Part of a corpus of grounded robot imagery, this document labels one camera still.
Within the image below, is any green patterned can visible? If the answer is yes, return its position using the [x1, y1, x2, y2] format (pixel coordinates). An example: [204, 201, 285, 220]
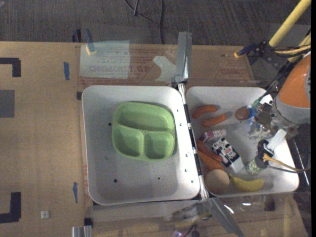
[245, 157, 268, 176]

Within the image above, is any green divided plate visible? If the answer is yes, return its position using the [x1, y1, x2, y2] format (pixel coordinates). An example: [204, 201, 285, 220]
[111, 101, 177, 161]

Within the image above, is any pink and white carton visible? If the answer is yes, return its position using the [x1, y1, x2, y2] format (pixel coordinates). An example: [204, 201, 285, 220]
[198, 129, 227, 143]

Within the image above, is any black and white cow carton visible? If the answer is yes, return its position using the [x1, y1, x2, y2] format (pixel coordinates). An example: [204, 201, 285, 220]
[211, 137, 244, 174]

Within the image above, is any tan round bread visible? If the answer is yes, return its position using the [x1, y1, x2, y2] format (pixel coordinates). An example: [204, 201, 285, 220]
[204, 168, 231, 194]

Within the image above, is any orange sausage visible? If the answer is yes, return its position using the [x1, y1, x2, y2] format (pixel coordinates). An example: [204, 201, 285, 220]
[197, 139, 223, 163]
[201, 113, 228, 128]
[192, 104, 218, 119]

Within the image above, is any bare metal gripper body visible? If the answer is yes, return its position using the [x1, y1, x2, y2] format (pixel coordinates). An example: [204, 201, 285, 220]
[254, 102, 280, 132]

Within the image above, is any white plastic tray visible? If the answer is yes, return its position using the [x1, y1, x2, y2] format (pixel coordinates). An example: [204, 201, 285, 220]
[81, 84, 201, 206]
[185, 86, 300, 198]

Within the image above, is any orange carrot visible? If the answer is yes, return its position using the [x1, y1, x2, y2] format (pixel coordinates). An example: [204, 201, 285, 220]
[197, 151, 225, 171]

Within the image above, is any yellow banana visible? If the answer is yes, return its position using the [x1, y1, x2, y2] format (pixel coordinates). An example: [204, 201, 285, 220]
[229, 173, 265, 193]

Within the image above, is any clear plastic bottle blue cap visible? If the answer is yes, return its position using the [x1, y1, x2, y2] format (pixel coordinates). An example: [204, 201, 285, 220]
[247, 104, 273, 140]

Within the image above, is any brown round biscuit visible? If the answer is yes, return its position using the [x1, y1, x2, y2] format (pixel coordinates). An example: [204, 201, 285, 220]
[234, 106, 250, 121]

